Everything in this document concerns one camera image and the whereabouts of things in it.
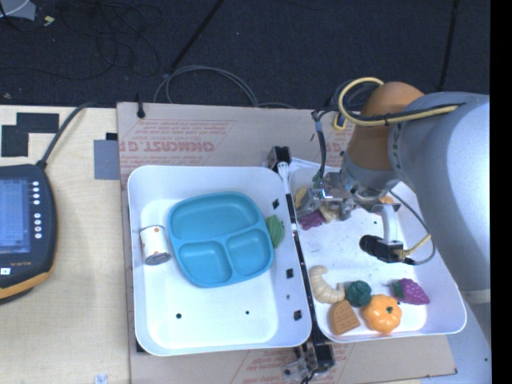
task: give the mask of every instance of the yellow cable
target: yellow cable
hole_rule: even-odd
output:
[[[405,116],[400,116],[400,114],[396,114],[395,116],[389,116],[388,118],[383,119],[383,120],[362,121],[362,120],[360,120],[358,118],[355,118],[352,115],[350,115],[347,112],[347,110],[345,109],[345,107],[343,106],[343,97],[346,95],[346,93],[353,86],[356,86],[357,84],[360,84],[361,82],[376,82],[380,86],[382,84],[384,84],[384,82],[379,80],[378,78],[363,77],[363,78],[358,78],[356,80],[353,80],[350,84],[348,84],[342,90],[342,92],[340,93],[340,95],[338,97],[338,108],[339,108],[340,112],[342,113],[343,117],[345,117],[348,121],[351,121],[351,122],[353,122],[356,125],[361,125],[361,126],[380,126],[380,125],[385,125],[385,124],[391,124],[391,123],[394,123],[394,122],[411,121],[411,120],[414,120],[414,119],[432,117],[432,116],[439,115],[439,114],[447,114],[447,113],[449,113],[451,111],[454,111],[454,110],[456,110],[458,108],[458,106],[442,106],[442,107],[439,107],[439,108],[434,108],[432,110],[426,110],[426,111],[423,111],[423,112],[418,112],[417,114],[411,114],[411,115],[405,115]]]
[[[406,256],[409,256],[410,254],[415,252],[416,249],[418,249],[420,246],[423,246],[425,244],[425,242],[430,240],[430,238],[432,238],[432,236],[430,234],[428,234],[427,236],[425,236],[422,240],[420,240],[418,243],[416,243],[416,245],[414,245],[410,249],[408,249],[408,250],[395,249],[395,250],[393,250],[393,253],[395,253],[400,258],[404,259]]]

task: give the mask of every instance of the blue plate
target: blue plate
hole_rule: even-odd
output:
[[[264,217],[239,192],[180,201],[169,212],[167,229],[178,264],[196,286],[243,282],[265,272],[274,260]]]

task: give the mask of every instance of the black floor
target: black floor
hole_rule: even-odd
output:
[[[33,21],[0,17],[3,105],[313,109],[360,77],[490,92],[490,0],[31,1]]]

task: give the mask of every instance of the white tray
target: white tray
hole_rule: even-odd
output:
[[[292,194],[301,187],[310,187],[318,168],[298,168],[290,176]],[[418,208],[414,193],[402,183],[394,192]],[[398,240],[404,242],[404,249],[414,246],[425,231],[419,221],[407,208],[401,206],[398,215]],[[400,278],[412,278],[424,289],[430,298],[427,305],[415,306],[402,303],[402,321],[391,334],[380,334],[367,327],[362,308],[354,308],[361,321],[360,327],[341,335],[334,335],[330,328],[329,311],[331,304],[314,300],[314,308],[320,330],[334,342],[361,342],[382,338],[411,337],[429,334],[457,333],[466,324],[466,309],[455,281],[437,253],[429,262],[410,266],[402,263],[384,263],[363,252],[359,239],[365,234],[383,236],[382,219],[363,208],[352,212],[345,221],[333,221],[308,230],[299,228],[299,240],[307,268],[323,265],[328,273],[323,278],[332,287],[343,283],[363,280],[372,288],[372,294],[391,295],[390,282]],[[420,261],[431,252],[428,242],[413,253],[411,258]]]
[[[284,187],[275,172],[262,167],[142,166],[132,172],[127,186],[134,324],[144,350],[170,356],[298,346],[308,339],[309,306]],[[275,214],[285,224],[284,239],[264,274],[229,286],[201,288],[183,275],[172,249],[168,262],[144,263],[141,229],[166,228],[170,208],[183,199],[224,191],[245,194],[264,218]]]

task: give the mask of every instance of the cardboard sheet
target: cardboard sheet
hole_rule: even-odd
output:
[[[132,383],[285,383],[282,367],[293,349],[229,351],[160,358],[137,351],[134,333],[131,240],[126,181],[143,165],[265,166],[273,146],[288,146],[292,157],[320,162],[311,110],[256,109],[176,104],[118,104],[126,293]],[[322,119],[329,166],[340,166],[353,132],[334,131],[334,114]],[[445,336],[396,338],[333,344],[336,365],[317,377],[321,384],[389,382],[454,374]]]

